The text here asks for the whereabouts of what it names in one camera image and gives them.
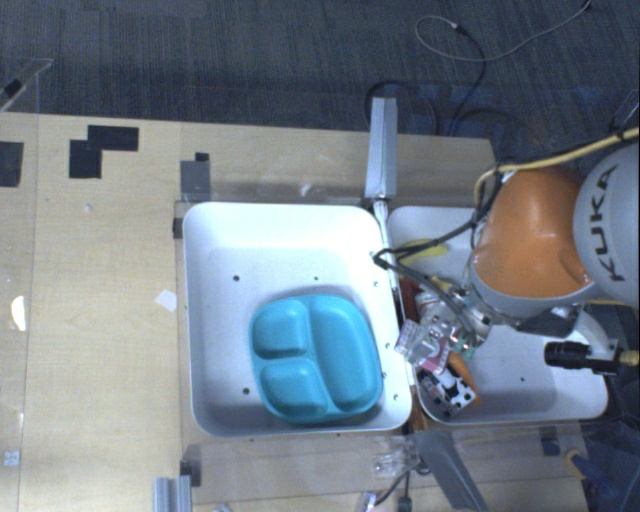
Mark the dark red sausage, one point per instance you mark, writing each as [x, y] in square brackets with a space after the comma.
[409, 297]

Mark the clear plastic packet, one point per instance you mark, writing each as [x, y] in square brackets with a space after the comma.
[395, 457]

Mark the white plastic tray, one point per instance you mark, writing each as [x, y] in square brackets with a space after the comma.
[515, 380]
[280, 250]

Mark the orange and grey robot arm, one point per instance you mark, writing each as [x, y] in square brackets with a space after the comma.
[535, 240]

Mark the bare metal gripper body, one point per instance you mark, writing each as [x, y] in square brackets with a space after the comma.
[470, 320]

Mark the white and orange can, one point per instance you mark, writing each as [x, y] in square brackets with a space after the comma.
[427, 305]

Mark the black cylinder on white bracket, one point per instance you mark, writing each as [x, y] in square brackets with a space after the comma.
[575, 354]

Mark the yellow banana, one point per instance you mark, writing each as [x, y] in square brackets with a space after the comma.
[425, 248]

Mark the blue divided plate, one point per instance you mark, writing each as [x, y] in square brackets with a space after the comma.
[320, 360]

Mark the thin black and white rod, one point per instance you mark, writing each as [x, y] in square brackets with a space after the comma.
[382, 220]

